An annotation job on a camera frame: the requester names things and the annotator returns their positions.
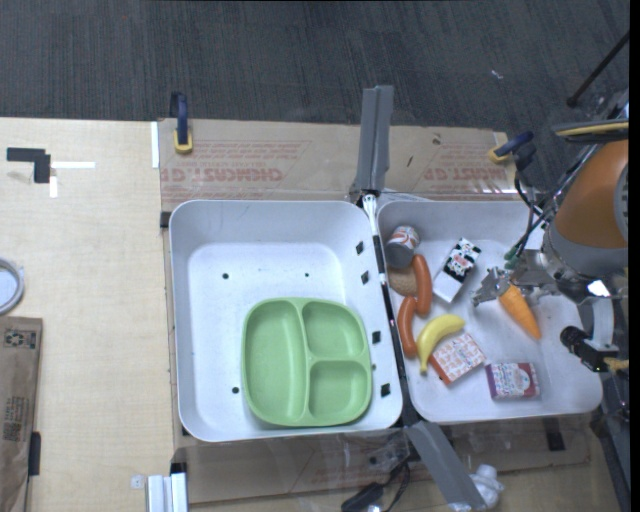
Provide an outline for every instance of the white tape mark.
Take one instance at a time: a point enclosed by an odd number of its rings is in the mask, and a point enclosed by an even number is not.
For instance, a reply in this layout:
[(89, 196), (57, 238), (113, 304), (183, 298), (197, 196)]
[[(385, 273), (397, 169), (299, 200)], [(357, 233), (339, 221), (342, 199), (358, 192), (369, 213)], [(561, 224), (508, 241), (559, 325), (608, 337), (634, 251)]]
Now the white tape mark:
[(49, 197), (58, 197), (58, 177), (53, 173), (49, 176)]
[(95, 162), (51, 162), (52, 169), (95, 169)]
[(158, 143), (158, 123), (151, 123), (151, 167), (157, 169), (160, 167), (160, 146)]

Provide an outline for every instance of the cardboard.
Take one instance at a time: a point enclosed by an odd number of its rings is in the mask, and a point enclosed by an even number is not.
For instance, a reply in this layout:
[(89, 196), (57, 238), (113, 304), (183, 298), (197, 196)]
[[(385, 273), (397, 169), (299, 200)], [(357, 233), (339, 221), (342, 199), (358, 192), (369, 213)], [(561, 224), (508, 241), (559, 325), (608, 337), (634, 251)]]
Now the cardboard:
[[(173, 146), (175, 119), (158, 122), (162, 211), (191, 199), (348, 199), (358, 161), (359, 126), (191, 120), (193, 152)], [(497, 166), (487, 151), (506, 142), (504, 134), (465, 128), (392, 127), (391, 167), (380, 198), (517, 199), (514, 166)], [(401, 429), (357, 435), (329, 434), (239, 442), (206, 443), (182, 427), (177, 402), (173, 297), (168, 230), (165, 278), (169, 321), (174, 456), (186, 465), (190, 504), (349, 489), (384, 482), (398, 457), (409, 450)], [(541, 420), (499, 422), (499, 429), (475, 424), (448, 427), (448, 437), (472, 469), (487, 462), (498, 470), (521, 470), (588, 459), (583, 425), (563, 425), (566, 449), (550, 452)], [(500, 436), (497, 444), (496, 435)], [(490, 446), (488, 453), (484, 446)], [(413, 482), (431, 479), (411, 463)]]
[(36, 401), (42, 320), (0, 317), (0, 512), (22, 512)]
[[(344, 199), (356, 175), (359, 126), (193, 119), (193, 151), (177, 153), (175, 119), (158, 122), (162, 209), (189, 199)], [(392, 126), (387, 193), (513, 197), (515, 165), (487, 152), (489, 129)]]

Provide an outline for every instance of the gray floor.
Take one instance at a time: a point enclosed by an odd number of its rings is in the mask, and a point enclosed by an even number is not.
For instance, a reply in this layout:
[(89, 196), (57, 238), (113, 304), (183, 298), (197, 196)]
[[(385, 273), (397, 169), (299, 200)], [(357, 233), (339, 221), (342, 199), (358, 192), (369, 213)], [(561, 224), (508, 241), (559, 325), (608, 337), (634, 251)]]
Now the gray floor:
[(583, 121), (629, 85), (630, 0), (166, 2), (3, 0), (0, 116), (191, 117), (359, 124), (362, 89), (395, 86), (394, 124), (533, 131), (548, 189)]

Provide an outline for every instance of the can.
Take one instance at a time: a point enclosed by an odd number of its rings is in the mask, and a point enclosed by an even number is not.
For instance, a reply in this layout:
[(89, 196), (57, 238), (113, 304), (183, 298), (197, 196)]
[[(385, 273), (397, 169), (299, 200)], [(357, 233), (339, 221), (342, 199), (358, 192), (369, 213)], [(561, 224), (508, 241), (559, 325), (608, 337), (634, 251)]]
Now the can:
[(419, 243), (420, 237), (413, 226), (398, 226), (385, 244), (387, 264), (396, 268), (408, 267)]

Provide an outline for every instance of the pink box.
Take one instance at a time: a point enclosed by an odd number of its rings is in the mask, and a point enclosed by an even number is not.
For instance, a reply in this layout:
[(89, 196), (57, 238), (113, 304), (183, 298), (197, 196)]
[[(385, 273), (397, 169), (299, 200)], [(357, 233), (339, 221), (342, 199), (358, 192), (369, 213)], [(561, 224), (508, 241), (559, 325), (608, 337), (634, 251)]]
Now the pink box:
[(531, 363), (493, 363), (485, 366), (491, 398), (530, 398), (540, 394), (538, 375)]
[(429, 356), (429, 362), (445, 384), (451, 384), (485, 359), (476, 340), (468, 333), (440, 343)]

